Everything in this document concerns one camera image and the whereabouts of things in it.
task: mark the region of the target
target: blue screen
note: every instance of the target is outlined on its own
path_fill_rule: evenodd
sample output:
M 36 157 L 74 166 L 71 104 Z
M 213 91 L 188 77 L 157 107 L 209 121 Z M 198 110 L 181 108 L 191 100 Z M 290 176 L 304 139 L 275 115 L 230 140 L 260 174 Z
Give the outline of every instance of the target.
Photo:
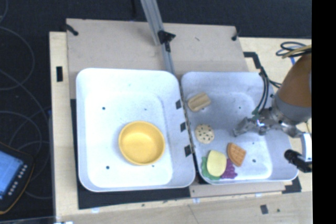
M 23 161 L 0 151 L 0 195 L 6 192 Z

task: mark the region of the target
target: yellow bowl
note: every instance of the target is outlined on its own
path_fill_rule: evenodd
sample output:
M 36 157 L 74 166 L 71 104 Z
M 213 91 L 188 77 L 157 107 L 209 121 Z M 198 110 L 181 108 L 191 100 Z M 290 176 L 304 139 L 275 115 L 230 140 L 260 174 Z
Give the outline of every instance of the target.
M 131 163 L 148 165 L 157 162 L 163 155 L 163 134 L 152 123 L 134 121 L 127 124 L 119 134 L 119 148 Z

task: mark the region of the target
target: tan tube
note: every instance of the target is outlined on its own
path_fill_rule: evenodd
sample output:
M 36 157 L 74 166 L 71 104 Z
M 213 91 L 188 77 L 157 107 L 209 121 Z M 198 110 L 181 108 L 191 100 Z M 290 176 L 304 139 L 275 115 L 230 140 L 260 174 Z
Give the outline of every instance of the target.
M 278 90 L 281 100 L 291 105 L 311 107 L 310 73 L 311 54 L 303 55 L 289 70 Z

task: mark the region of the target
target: black clamp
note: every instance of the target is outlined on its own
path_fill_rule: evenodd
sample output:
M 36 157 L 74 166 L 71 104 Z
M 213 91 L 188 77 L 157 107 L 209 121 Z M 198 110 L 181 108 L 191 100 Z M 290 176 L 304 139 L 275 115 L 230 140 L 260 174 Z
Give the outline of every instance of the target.
M 157 35 L 159 37 L 160 43 L 165 45 L 166 51 L 171 52 L 169 42 L 172 41 L 176 35 L 165 32 L 163 30 L 160 30 Z

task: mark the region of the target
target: tray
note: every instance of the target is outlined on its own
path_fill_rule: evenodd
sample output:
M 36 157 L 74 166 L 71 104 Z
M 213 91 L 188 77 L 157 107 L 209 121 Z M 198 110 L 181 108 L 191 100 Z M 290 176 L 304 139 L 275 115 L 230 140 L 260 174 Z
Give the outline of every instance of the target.
M 79 179 L 90 191 L 182 188 L 195 178 L 180 86 L 166 71 L 88 68 L 76 77 Z M 132 121 L 158 127 L 165 152 L 152 165 L 128 162 L 118 147 Z
M 248 132 L 234 137 L 233 129 L 259 103 L 263 82 L 256 72 L 189 72 L 181 79 L 185 102 L 198 93 L 205 92 L 211 104 L 198 112 L 192 112 L 186 105 L 195 159 L 202 171 L 202 157 L 210 150 L 217 150 L 227 156 L 226 147 L 233 142 L 244 148 L 247 153 L 241 167 L 235 167 L 238 174 L 234 179 L 211 180 L 201 174 L 203 179 L 213 185 L 231 183 L 252 183 L 293 180 L 298 170 L 289 164 L 284 152 L 291 148 L 287 134 L 271 130 L 266 135 Z M 266 107 L 271 104 L 268 98 Z M 195 137 L 199 124 L 209 124 L 215 133 L 209 144 L 200 143 Z

